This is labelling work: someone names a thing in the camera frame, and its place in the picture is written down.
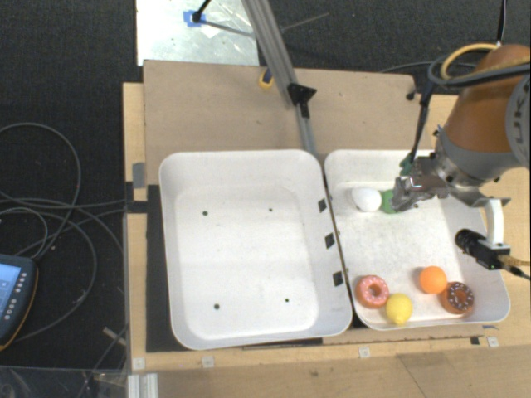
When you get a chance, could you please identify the white egg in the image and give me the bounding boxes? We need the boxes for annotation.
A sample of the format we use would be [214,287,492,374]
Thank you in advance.
[351,187,383,213]

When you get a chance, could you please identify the white plastic tray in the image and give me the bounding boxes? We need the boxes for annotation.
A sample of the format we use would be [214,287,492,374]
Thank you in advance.
[323,148,512,332]
[158,148,354,352]

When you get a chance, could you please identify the brown cardboard board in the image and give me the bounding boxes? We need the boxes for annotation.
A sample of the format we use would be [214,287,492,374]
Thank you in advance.
[142,59,485,352]

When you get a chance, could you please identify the pink frosted doughnut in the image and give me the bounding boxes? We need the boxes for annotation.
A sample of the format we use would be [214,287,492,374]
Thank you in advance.
[354,274,391,310]

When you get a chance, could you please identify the yellow lemon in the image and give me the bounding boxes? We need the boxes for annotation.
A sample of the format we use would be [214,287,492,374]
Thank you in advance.
[385,293,414,327]

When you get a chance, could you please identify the chocolate frosted doughnut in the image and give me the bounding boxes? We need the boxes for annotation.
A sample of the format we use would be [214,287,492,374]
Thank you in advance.
[440,281,475,316]

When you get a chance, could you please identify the green ball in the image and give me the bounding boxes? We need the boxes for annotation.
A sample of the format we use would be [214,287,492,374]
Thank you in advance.
[380,189,402,215]

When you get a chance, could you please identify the black cylinder on white bracket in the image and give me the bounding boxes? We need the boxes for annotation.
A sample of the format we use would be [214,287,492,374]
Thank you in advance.
[454,197,512,271]

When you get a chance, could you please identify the orange fruit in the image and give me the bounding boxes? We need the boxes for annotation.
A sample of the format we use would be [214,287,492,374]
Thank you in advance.
[419,265,449,295]

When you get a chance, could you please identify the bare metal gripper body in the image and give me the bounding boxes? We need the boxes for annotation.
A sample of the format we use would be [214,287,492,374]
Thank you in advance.
[407,155,475,201]

